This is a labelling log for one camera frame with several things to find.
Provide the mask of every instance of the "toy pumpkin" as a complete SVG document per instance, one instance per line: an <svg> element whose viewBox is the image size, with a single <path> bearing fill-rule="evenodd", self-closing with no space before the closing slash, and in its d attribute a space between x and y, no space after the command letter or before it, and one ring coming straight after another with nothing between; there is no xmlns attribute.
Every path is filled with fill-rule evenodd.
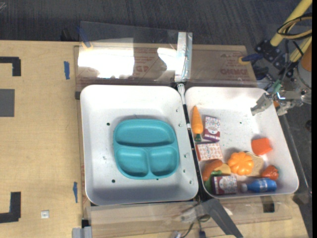
<svg viewBox="0 0 317 238"><path fill-rule="evenodd" d="M245 152L233 153L228 160L228 166L234 174L246 176L251 174L254 167L254 161L252 160L252 157Z"/></svg>

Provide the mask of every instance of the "wooden tabletop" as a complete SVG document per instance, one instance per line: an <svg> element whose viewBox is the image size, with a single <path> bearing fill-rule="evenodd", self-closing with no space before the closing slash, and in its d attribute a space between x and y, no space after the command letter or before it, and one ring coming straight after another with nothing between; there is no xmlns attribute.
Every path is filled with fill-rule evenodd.
<svg viewBox="0 0 317 238"><path fill-rule="evenodd" d="M72 229L81 227L82 181L74 98L77 45L0 41L0 57L21 59L21 76L12 76L11 64L0 63L0 89L15 91L14 117L0 117L0 213L9 212L10 193L21 192L21 218L0 223L0 237L70 238ZM69 79L64 62L70 65ZM287 209L286 220L238 221L237 227L245 237L307 237L298 206L288 200ZM41 212L46 210L49 218L42 218ZM208 237L224 235L219 227L206 227L205 231ZM198 237L197 230L188 237Z"/></svg>

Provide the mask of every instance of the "black corner marker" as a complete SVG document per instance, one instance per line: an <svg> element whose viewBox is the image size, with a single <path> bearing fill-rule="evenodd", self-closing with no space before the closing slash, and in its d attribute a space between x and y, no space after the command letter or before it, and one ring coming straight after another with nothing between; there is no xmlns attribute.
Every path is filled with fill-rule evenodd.
<svg viewBox="0 0 317 238"><path fill-rule="evenodd" d="M21 218L21 192L11 192L10 210L0 213L0 223L17 222Z"/></svg>
<svg viewBox="0 0 317 238"><path fill-rule="evenodd" d="M0 63L11 63L12 76L21 76L21 59L19 57L0 57Z"/></svg>

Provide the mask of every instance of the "gray carpet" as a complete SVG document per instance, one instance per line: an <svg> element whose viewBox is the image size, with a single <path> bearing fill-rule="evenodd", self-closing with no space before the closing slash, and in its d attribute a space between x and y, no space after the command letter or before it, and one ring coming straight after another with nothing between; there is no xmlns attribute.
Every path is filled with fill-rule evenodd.
<svg viewBox="0 0 317 238"><path fill-rule="evenodd" d="M77 39L76 26L91 21L191 31L194 44L245 45L252 54L256 44L273 36L299 1L0 0L7 4L0 12L0 39L58 41L64 28ZM312 190L312 139L305 129L311 106L294 108L286 117ZM312 237L312 200L301 207Z"/></svg>

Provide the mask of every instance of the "blue bottle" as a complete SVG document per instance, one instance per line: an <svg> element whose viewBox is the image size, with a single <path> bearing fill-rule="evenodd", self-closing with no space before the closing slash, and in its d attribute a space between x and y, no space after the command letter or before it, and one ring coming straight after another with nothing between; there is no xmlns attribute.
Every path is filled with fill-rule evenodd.
<svg viewBox="0 0 317 238"><path fill-rule="evenodd" d="M256 193L272 192L272 191L276 191L276 189L277 189L276 182L269 178L256 179L250 184L246 184L246 183L241 184L241 191L243 193L247 192L248 190L256 192Z"/></svg>

